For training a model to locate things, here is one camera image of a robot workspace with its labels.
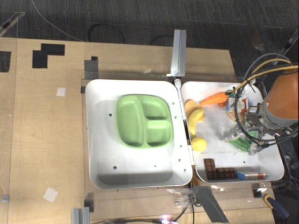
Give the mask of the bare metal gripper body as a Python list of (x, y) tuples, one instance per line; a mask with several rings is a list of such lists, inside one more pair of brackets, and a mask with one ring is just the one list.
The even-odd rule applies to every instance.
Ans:
[(262, 104), (250, 106), (244, 117), (252, 126), (264, 126), (265, 113)]

